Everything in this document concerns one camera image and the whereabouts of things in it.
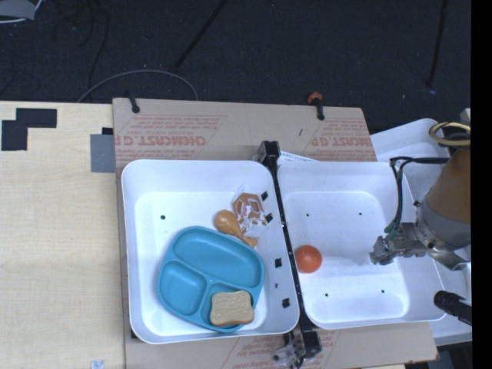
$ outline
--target dark floor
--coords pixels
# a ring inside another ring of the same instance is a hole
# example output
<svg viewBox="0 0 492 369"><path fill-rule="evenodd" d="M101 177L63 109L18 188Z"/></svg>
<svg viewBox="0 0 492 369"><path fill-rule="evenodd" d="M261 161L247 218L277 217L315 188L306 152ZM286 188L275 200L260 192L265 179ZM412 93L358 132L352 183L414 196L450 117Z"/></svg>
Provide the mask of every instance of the dark floor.
<svg viewBox="0 0 492 369"><path fill-rule="evenodd" d="M471 0L448 0L439 43L444 0L227 0L185 54L221 1L46 0L34 21L0 25L0 99L76 102L151 69L184 80L122 75L84 101L195 99L193 87L203 101L304 105L318 91L362 108L371 132L470 107Z"/></svg>

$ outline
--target brown cylinder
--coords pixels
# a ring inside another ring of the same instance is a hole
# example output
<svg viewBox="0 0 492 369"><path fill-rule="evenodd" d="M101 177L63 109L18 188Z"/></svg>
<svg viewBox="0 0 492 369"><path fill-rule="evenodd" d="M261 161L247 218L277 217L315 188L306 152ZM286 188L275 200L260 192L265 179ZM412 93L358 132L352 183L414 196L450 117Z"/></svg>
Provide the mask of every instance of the brown cylinder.
<svg viewBox="0 0 492 369"><path fill-rule="evenodd" d="M427 194L429 207L444 218L462 223L471 219L470 148L454 152Z"/></svg>

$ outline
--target blue plate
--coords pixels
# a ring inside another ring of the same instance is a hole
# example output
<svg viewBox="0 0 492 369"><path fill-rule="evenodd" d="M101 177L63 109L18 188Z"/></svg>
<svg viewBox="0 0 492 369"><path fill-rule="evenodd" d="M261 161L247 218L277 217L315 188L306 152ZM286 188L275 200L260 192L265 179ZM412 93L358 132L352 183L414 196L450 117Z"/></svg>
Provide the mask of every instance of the blue plate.
<svg viewBox="0 0 492 369"><path fill-rule="evenodd" d="M244 290L256 307L263 287L264 264L259 254L237 238L194 226L171 242L157 279L159 300L171 313L219 332L244 325L215 327L209 316L217 292Z"/></svg>

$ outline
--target bread slice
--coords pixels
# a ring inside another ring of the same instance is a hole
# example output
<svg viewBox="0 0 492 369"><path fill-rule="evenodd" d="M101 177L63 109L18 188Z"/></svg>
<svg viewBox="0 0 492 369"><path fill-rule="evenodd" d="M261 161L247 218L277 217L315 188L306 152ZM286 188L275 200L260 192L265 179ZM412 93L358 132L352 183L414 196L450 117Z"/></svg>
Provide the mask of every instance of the bread slice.
<svg viewBox="0 0 492 369"><path fill-rule="evenodd" d="M254 320L251 295L244 290L218 292L212 295L210 322L216 327L249 324Z"/></svg>

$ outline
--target tomato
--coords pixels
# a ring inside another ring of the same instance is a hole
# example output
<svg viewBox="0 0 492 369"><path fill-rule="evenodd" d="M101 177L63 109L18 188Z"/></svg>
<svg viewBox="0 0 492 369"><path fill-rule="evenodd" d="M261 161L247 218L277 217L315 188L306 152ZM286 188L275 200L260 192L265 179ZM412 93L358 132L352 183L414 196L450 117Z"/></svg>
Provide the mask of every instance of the tomato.
<svg viewBox="0 0 492 369"><path fill-rule="evenodd" d="M299 246L296 249L294 256L298 270L301 273L306 274L317 271L323 261L320 251L310 244Z"/></svg>

